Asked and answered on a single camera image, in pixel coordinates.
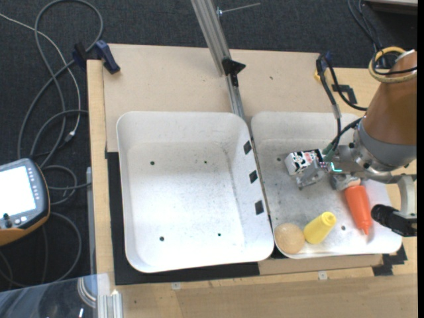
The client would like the black and white printed carton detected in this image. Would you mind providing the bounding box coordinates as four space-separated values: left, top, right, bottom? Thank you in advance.
284 148 324 176

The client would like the white plastic tray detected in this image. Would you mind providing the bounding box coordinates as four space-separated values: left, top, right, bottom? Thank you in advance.
115 111 276 274
250 111 403 260

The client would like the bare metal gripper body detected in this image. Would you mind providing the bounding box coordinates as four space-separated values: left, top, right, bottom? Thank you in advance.
323 144 396 182

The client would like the yellow squeeze bottle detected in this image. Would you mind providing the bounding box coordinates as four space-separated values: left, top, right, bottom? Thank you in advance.
303 211 338 245

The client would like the black cylinder on white bracket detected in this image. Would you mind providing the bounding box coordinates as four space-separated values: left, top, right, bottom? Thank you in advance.
370 174 417 238

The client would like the pale brown cardboard board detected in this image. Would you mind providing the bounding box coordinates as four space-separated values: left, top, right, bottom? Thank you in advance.
102 43 385 277

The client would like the orange squeeze bottle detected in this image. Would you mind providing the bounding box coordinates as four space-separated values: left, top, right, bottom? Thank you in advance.
343 183 372 237

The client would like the tan round bread roll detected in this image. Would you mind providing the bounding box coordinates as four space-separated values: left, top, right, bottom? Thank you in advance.
274 223 305 255

